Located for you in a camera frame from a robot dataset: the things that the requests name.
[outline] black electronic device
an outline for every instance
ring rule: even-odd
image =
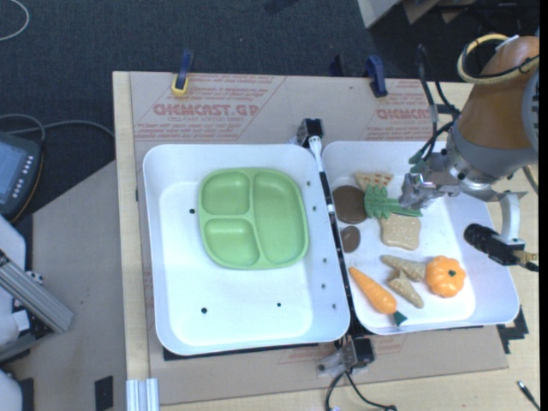
[[[32,141],[0,133],[0,214],[17,218],[39,178],[42,148]]]

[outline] orange pumpkin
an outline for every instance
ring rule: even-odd
[[[436,256],[426,266],[426,283],[434,294],[454,297],[464,286],[466,272],[458,260]]]

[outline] green plate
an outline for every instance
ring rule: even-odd
[[[200,233],[219,265],[241,270],[293,265],[308,249],[297,184],[279,170],[217,170],[200,184]]]

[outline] dark gray carpet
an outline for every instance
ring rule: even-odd
[[[339,55],[345,75],[362,76],[375,54],[387,77],[414,78],[414,53],[422,43],[438,78],[458,80],[456,59],[469,40],[488,31],[532,34],[539,27],[539,0],[480,0],[487,9],[469,10],[449,24],[432,11],[412,26],[397,5],[370,30],[356,0],[18,1],[31,19],[21,35],[0,41],[0,116],[79,119],[108,128],[111,73],[176,72],[186,48],[195,50],[197,72],[327,75]],[[510,5],[495,8],[501,3]],[[23,21],[20,8],[0,1],[0,37]],[[27,212],[106,165],[114,143],[95,128],[71,126],[51,129],[46,151]]]

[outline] white tray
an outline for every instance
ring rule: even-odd
[[[281,170],[299,186],[309,248],[295,265],[234,270],[205,251],[199,186],[215,170]],[[161,145],[143,162],[160,342],[181,355],[336,341],[349,325],[319,173],[295,145]]]
[[[377,141],[338,141],[329,144],[324,149],[323,160],[331,192],[345,184],[357,186],[354,173],[358,170],[389,172],[394,178],[387,187],[388,196],[397,198],[401,193],[404,174],[410,167],[407,160],[423,145],[423,142]],[[425,306],[418,309],[396,295],[400,312],[408,317],[397,327],[389,316],[373,309],[352,277],[348,277],[358,320],[379,335],[504,324],[513,320],[519,311],[519,300],[508,268],[470,246],[462,235],[471,223],[492,228],[485,203],[459,194],[454,198],[435,200],[422,213],[420,244],[414,251],[383,244],[380,226],[375,218],[357,224],[361,242],[354,252],[344,254],[346,265],[354,265],[377,282],[385,283],[392,269],[381,262],[381,254],[419,261],[442,254],[459,260],[466,270],[468,276],[464,288],[456,297],[444,299],[433,294],[426,283],[414,283]],[[346,226],[338,221],[339,230]]]

